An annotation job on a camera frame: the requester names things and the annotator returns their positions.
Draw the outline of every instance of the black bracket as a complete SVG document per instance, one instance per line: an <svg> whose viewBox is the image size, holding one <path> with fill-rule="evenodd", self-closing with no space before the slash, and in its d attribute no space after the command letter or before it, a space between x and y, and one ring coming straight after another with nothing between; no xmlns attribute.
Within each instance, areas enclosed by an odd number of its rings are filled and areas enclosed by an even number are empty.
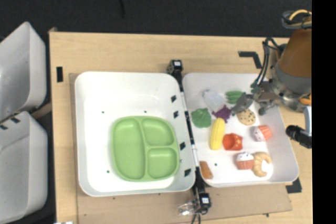
<svg viewBox="0 0 336 224"><path fill-rule="evenodd" d="M287 193L301 193L302 192L302 186L300 179L297 178L292 185L286 186Z"/></svg>
<svg viewBox="0 0 336 224"><path fill-rule="evenodd" d="M63 82L63 67L56 67L57 82Z"/></svg>
<svg viewBox="0 0 336 224"><path fill-rule="evenodd" d="M255 51L239 51L238 54L239 57L252 57L257 69L261 69L263 67L261 65L259 56Z"/></svg>

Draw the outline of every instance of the yellow corn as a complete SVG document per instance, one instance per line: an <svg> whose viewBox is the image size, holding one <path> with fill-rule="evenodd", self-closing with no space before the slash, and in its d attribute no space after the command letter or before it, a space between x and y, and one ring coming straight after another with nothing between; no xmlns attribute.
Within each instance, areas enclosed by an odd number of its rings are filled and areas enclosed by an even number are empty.
<svg viewBox="0 0 336 224"><path fill-rule="evenodd" d="M211 129L210 148L212 150L220 149L225 132L225 121L217 118Z"/></svg>

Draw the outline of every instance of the white bin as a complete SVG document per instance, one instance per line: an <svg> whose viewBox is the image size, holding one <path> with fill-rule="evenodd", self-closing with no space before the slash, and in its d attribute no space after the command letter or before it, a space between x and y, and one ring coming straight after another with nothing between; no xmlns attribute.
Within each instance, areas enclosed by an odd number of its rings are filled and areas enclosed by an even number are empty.
<svg viewBox="0 0 336 224"><path fill-rule="evenodd" d="M79 185L88 195L165 193L193 186L195 164L183 101L171 75L85 72L75 81L75 99ZM181 163L175 175L149 182L130 182L118 176L109 145L113 123L125 116L156 116L172 125L177 144L185 145L179 152Z"/></svg>
<svg viewBox="0 0 336 224"><path fill-rule="evenodd" d="M46 80L45 44L25 22L0 43L0 122L41 105Z"/></svg>
<svg viewBox="0 0 336 224"><path fill-rule="evenodd" d="M22 112L0 129L0 224L43 207L48 194L47 133Z"/></svg>

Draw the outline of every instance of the white tray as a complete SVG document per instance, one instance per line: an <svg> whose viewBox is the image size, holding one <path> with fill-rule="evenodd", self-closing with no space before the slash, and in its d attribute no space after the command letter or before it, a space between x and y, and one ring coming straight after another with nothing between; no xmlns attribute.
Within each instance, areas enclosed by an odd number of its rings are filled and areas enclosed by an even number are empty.
<svg viewBox="0 0 336 224"><path fill-rule="evenodd" d="M0 122L40 106L47 93L46 48L30 23L0 43Z"/></svg>
<svg viewBox="0 0 336 224"><path fill-rule="evenodd" d="M183 87L189 113L207 107L202 98L202 93L205 90L214 90L225 99L225 93L232 90L250 93L250 85L256 78L257 74L237 73L189 73L185 75ZM226 105L228 108L234 106L232 104ZM231 116L225 126L226 134L236 133L243 137L243 149L241 151L227 151L223 146L218 151L211 150L209 147L211 126L200 129L192 123L198 160L206 161L214 175L213 179L205 179L210 186L227 187L287 183L293 182L298 177L298 164L289 137L285 133L279 108L269 109L264 116L258 115L258 108L256 102L250 107L256 115L256 123L253 126L241 124L237 116ZM256 142L252 136L253 129L263 124L269 126L273 136L266 142ZM263 164L263 170L268 173L266 177L257 177L251 170L237 169L235 156L237 153L244 151L250 153L264 151L270 154L272 164Z"/></svg>
<svg viewBox="0 0 336 224"><path fill-rule="evenodd" d="M0 224L43 207L48 194L46 131L22 112L0 129Z"/></svg>
<svg viewBox="0 0 336 224"><path fill-rule="evenodd" d="M195 182L195 164L177 81L164 73L85 72L75 80L79 185L90 196L185 191ZM130 182L111 160L111 127L124 116L157 116L176 133L180 151L177 173L168 179Z"/></svg>

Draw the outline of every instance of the green divided plate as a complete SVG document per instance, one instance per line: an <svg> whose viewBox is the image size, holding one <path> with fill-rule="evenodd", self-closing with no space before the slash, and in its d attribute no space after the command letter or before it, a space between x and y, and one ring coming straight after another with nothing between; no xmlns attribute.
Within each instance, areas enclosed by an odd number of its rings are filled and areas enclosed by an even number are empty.
<svg viewBox="0 0 336 224"><path fill-rule="evenodd" d="M180 163L174 129L164 119L129 116L112 127L116 172L130 181L154 181L174 175Z"/></svg>

